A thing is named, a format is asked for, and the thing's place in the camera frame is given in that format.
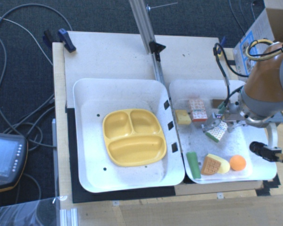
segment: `orange ball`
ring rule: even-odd
[[[230,165],[234,171],[241,171],[246,167],[246,160],[243,156],[235,155],[230,158]]]

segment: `wooden table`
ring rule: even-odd
[[[211,44],[217,41],[212,38]],[[79,225],[283,225],[283,164],[277,164],[282,185],[272,197],[258,197],[262,181],[179,184],[176,196],[128,201],[73,203],[68,150],[65,57],[62,43],[53,44],[58,184],[61,209],[77,209]],[[278,127],[283,149],[283,125]]]

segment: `blue clamp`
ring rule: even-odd
[[[225,36],[224,36],[224,37],[221,39],[220,45],[221,45],[222,47],[224,47],[224,46],[225,46],[225,42],[226,42],[226,38],[225,38]],[[222,55],[222,50],[221,50],[221,48],[218,48],[218,49],[217,49],[217,54],[218,54],[219,57]]]
[[[72,53],[76,50],[76,47],[72,44],[68,32],[64,28],[59,29],[58,36],[60,37],[62,42],[65,42],[64,47],[68,50],[69,53]]]

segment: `hole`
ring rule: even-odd
[[[172,129],[174,127],[173,121],[171,121],[170,123],[168,123],[168,128],[169,130]]]
[[[169,106],[170,106],[169,101],[166,100],[166,102],[164,103],[165,110],[166,110],[167,108],[169,108]]]
[[[175,142],[175,143],[172,144],[172,152],[174,153],[174,152],[177,152],[177,151],[178,151],[178,147],[177,147],[177,143]]]

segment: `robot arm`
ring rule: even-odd
[[[219,114],[211,115],[202,129],[206,132],[220,121],[227,123],[229,132],[238,125],[266,128],[268,145],[252,142],[250,150],[268,161],[283,162],[282,150],[277,147],[276,128],[283,120],[271,119],[283,111],[283,43],[262,40],[269,45],[264,54],[261,57],[250,55],[251,47],[259,42],[252,42],[246,50],[249,59],[257,63],[245,85],[233,91],[239,93],[238,101],[227,103]]]

